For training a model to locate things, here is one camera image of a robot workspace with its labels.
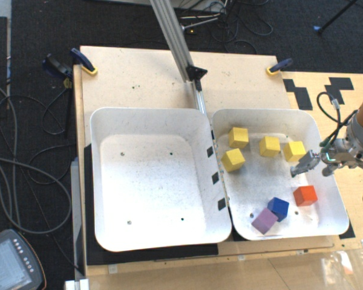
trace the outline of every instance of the blue clamp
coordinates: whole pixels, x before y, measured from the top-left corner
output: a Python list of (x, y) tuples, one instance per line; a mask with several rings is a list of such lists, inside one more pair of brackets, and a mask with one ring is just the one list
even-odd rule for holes
[(292, 58), (288, 58), (281, 62), (278, 62), (275, 66), (267, 68), (266, 72), (268, 73), (268, 75), (272, 76), (272, 75), (275, 75), (278, 72), (280, 72), (281, 69), (287, 68), (288, 66), (291, 66), (291, 65), (293, 65), (293, 60), (292, 60)]
[(62, 80), (73, 80), (73, 70), (64, 63), (58, 62), (51, 54), (48, 54), (43, 60), (42, 66), (44, 71), (52, 77), (57, 77)]
[(72, 48), (70, 51), (70, 56), (76, 59), (79, 63), (82, 64), (82, 69), (90, 74), (91, 76), (94, 76), (97, 74), (98, 69), (93, 66), (93, 64), (87, 59), (87, 57), (82, 54), (79, 50), (76, 48)]

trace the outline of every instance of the white tray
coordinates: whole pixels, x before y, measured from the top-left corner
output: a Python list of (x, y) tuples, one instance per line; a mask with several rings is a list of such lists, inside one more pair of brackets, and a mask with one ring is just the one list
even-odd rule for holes
[(227, 239), (232, 225), (205, 115), (196, 109), (100, 108), (90, 129), (95, 235), (103, 248)]
[[(250, 139), (241, 150), (244, 166), (230, 173), (222, 171), (232, 222), (242, 237), (266, 240), (336, 235), (347, 230), (349, 220), (335, 178), (321, 173), (325, 164), (292, 178), (290, 166), (296, 163), (284, 158), (288, 141), (302, 141), (306, 150), (318, 150), (321, 137), (312, 116), (294, 109), (219, 110), (212, 117), (219, 158), (231, 149), (228, 132), (232, 127), (248, 128)], [(280, 139), (281, 153), (274, 158), (260, 156), (259, 142), (265, 135)], [(302, 185), (314, 185), (318, 196), (309, 207), (297, 207), (293, 197), (293, 191)], [(263, 235), (251, 223), (273, 197), (289, 202), (288, 216)]]

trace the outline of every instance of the cube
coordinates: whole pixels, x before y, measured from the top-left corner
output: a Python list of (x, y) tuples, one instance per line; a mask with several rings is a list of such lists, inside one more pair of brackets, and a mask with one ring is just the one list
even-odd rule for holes
[(280, 140), (277, 137), (264, 137), (260, 141), (260, 155), (274, 157), (281, 151)]
[(227, 172), (238, 170), (246, 162), (239, 148), (228, 150), (221, 158)]
[(231, 148), (245, 148), (249, 144), (249, 132), (246, 128), (233, 127), (229, 132), (229, 146)]
[(284, 146), (284, 155), (288, 162), (297, 162), (306, 153), (302, 141), (289, 142)]
[(301, 186), (294, 192), (297, 206), (310, 206), (315, 203), (318, 198), (314, 186)]
[(283, 221), (288, 215), (289, 203), (274, 197), (267, 204), (267, 208), (278, 217), (278, 222)]
[(262, 234), (265, 234), (277, 220), (278, 217), (265, 207), (257, 218), (254, 219), (252, 226)]

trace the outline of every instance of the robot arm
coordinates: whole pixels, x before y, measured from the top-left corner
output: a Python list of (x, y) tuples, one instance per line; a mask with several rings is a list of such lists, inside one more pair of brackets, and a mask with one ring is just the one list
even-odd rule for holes
[(344, 138), (335, 138), (324, 143), (320, 153), (312, 150), (304, 155), (295, 167), (290, 168), (292, 177), (314, 169), (320, 161), (327, 167), (322, 170), (324, 176), (333, 174), (336, 169), (348, 166), (349, 169), (360, 167), (363, 169), (363, 103), (359, 110), (341, 123), (347, 126)]

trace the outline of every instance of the screen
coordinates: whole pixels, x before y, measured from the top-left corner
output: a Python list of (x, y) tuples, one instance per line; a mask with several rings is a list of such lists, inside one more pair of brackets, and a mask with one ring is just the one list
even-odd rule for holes
[(31, 283), (11, 240), (0, 243), (0, 290), (16, 290)]

